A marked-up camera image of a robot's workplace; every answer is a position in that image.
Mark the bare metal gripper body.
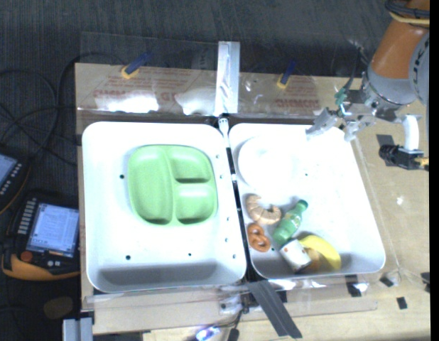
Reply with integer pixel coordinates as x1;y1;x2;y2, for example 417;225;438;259
341;88;395;121

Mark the white plastic tray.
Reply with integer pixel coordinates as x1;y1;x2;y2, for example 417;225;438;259
227;122;387;281
81;120;248;294

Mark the white round plate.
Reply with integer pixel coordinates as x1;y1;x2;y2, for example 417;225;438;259
237;135;305;195

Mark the green plastic bottle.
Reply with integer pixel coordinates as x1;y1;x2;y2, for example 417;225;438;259
272;199;310;246

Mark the tan toy croissant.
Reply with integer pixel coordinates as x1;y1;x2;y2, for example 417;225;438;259
244;193;282;227

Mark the yellow banana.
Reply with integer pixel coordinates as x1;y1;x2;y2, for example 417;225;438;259
298;234;342;272

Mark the brown toy pretzel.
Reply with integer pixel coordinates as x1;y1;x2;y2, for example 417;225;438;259
246;222;271;253

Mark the brown cardboard board red print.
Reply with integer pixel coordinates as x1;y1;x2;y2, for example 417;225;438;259
74;62;401;335

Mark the green divided plate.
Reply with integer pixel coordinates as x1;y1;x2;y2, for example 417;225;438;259
126;144;220;227

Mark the black cylinder on white bracket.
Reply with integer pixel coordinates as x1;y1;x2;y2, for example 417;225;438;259
379;114;428;171

